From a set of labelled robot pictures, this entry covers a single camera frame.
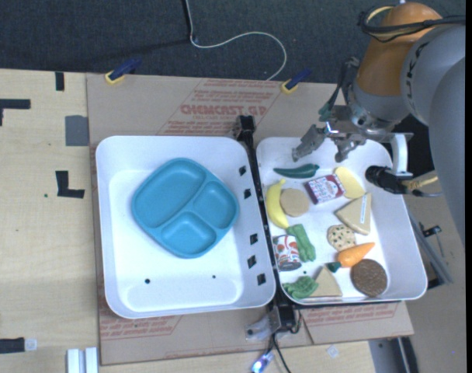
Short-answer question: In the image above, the green chili pepper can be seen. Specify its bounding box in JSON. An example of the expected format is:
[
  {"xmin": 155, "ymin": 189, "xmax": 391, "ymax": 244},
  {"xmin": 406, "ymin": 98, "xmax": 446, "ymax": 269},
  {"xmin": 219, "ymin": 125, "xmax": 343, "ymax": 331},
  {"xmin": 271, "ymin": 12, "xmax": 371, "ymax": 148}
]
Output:
[{"xmin": 272, "ymin": 163, "xmax": 321, "ymax": 180}]

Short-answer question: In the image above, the red and white can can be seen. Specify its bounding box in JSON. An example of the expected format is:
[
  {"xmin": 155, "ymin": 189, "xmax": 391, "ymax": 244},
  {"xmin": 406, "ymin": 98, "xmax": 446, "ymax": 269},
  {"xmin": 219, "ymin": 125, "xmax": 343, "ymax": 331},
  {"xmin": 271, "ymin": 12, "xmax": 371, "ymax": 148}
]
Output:
[{"xmin": 272, "ymin": 234, "xmax": 303, "ymax": 273}]

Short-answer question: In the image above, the green asparagus bunch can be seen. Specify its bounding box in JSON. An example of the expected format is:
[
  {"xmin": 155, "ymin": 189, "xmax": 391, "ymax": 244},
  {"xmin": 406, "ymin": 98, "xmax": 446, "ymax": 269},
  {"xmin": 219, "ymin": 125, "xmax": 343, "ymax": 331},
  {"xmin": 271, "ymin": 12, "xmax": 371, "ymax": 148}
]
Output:
[{"xmin": 285, "ymin": 223, "xmax": 318, "ymax": 264}]

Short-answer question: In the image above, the chocolate chip cookie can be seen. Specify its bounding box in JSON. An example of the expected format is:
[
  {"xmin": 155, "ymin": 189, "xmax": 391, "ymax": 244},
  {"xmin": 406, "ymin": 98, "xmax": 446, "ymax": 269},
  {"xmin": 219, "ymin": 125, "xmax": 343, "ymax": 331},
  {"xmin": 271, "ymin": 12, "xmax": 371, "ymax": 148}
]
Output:
[{"xmin": 326, "ymin": 223, "xmax": 357, "ymax": 253}]

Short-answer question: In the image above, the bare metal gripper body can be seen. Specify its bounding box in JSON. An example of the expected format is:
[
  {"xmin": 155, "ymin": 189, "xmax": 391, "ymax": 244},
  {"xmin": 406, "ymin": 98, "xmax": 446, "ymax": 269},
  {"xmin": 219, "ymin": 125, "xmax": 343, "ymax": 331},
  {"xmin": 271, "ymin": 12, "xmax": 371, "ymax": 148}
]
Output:
[{"xmin": 325, "ymin": 104, "xmax": 394, "ymax": 145}]

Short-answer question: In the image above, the blue divided plate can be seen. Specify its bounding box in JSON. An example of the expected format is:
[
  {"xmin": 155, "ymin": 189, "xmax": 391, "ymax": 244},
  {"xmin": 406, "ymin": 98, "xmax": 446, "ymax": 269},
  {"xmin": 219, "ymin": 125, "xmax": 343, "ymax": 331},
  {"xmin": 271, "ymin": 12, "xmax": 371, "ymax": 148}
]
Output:
[{"xmin": 130, "ymin": 157, "xmax": 241, "ymax": 260}]

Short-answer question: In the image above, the yellow cheese slice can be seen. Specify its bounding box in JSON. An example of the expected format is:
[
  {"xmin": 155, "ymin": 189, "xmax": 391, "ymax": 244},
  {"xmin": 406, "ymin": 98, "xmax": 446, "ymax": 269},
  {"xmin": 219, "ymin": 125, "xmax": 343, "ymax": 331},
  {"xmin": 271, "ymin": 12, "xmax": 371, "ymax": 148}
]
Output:
[{"xmin": 333, "ymin": 166, "xmax": 366, "ymax": 200}]

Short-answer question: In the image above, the thin black rod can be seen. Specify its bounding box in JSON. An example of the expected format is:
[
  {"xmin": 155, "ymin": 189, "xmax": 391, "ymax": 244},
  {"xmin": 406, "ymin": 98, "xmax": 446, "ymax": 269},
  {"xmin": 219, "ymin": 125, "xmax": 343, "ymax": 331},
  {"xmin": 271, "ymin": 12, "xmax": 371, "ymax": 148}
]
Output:
[{"xmin": 241, "ymin": 129, "xmax": 284, "ymax": 311}]

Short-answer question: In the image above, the tan triangular sandwich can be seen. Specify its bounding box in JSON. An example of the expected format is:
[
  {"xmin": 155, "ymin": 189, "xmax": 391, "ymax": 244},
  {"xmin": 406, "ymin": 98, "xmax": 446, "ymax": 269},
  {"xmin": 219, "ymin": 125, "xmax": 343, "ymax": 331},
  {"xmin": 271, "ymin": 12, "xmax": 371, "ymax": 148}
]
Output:
[{"xmin": 333, "ymin": 192, "xmax": 373, "ymax": 236}]

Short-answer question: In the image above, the brown cardboard board red print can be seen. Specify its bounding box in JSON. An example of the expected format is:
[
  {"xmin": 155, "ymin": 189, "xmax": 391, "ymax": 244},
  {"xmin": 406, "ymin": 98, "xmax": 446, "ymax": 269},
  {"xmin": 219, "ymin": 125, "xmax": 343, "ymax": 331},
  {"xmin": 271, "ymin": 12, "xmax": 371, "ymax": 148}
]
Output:
[{"xmin": 85, "ymin": 71, "xmax": 415, "ymax": 366}]

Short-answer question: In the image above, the yellow banana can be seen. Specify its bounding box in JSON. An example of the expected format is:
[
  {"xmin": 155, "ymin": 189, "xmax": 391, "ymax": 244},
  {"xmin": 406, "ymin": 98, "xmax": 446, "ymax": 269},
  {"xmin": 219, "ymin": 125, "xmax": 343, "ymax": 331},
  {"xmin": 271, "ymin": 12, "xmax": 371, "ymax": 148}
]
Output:
[{"xmin": 265, "ymin": 177, "xmax": 291, "ymax": 230}]

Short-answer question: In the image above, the black cylinder on white bracket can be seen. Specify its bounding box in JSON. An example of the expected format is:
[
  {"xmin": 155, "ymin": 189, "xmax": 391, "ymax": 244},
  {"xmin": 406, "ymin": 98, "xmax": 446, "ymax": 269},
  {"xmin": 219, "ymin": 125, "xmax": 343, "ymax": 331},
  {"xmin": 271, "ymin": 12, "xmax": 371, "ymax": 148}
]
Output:
[{"xmin": 364, "ymin": 132, "xmax": 415, "ymax": 195}]

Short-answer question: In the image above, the black block with thin wires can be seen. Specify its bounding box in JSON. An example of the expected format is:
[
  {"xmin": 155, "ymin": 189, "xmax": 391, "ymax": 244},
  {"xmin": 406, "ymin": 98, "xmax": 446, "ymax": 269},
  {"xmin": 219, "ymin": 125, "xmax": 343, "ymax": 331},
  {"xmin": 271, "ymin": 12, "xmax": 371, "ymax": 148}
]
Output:
[
  {"xmin": 272, "ymin": 302, "xmax": 296, "ymax": 333},
  {"xmin": 234, "ymin": 115, "xmax": 258, "ymax": 142}
]

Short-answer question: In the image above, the red and white carton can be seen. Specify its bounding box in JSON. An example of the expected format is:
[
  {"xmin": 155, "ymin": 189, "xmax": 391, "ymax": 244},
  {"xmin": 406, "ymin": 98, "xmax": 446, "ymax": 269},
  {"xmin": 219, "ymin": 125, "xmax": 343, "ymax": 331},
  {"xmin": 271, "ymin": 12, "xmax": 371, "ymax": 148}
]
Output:
[{"xmin": 304, "ymin": 173, "xmax": 347, "ymax": 206}]

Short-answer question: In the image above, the orange carrot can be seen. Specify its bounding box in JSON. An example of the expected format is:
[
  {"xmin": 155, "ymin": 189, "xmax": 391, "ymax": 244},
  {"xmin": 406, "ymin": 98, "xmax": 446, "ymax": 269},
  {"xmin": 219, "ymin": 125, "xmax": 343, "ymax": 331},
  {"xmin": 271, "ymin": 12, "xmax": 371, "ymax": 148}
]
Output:
[{"xmin": 326, "ymin": 241, "xmax": 377, "ymax": 274}]

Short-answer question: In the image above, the brown round biscuit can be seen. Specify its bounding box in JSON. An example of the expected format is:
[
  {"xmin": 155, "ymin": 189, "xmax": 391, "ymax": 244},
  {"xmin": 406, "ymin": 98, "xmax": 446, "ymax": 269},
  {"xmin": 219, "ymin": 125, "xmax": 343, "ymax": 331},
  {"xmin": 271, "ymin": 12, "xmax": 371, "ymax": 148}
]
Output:
[{"xmin": 350, "ymin": 258, "xmax": 389, "ymax": 298}]

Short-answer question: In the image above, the tan round biscuit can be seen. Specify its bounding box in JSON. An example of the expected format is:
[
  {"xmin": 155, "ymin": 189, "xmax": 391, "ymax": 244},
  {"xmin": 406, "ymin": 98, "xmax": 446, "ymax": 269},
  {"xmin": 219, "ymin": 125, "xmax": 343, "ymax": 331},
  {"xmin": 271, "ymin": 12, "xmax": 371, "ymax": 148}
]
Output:
[{"xmin": 279, "ymin": 187, "xmax": 311, "ymax": 218}]

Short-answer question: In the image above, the white plastic tray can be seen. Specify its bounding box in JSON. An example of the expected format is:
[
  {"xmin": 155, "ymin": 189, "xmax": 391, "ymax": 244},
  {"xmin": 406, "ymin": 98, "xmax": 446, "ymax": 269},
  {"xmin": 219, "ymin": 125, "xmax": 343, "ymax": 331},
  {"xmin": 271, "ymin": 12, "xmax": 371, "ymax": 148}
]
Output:
[
  {"xmin": 95, "ymin": 134, "xmax": 277, "ymax": 320},
  {"xmin": 255, "ymin": 136, "xmax": 429, "ymax": 306}
]

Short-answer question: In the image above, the green lettuce leaf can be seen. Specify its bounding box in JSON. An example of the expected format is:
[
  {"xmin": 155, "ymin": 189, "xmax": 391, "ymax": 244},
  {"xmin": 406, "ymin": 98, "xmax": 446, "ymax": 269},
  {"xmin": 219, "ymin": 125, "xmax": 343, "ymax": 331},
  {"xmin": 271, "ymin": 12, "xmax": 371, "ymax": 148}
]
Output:
[{"xmin": 282, "ymin": 275, "xmax": 320, "ymax": 301}]

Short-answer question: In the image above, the tan bread wedge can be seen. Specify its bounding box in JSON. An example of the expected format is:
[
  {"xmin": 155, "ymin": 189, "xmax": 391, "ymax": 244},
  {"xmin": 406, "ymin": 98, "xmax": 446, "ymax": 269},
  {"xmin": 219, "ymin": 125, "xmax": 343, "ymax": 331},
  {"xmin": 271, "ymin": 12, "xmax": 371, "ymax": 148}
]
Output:
[{"xmin": 308, "ymin": 265, "xmax": 344, "ymax": 299}]

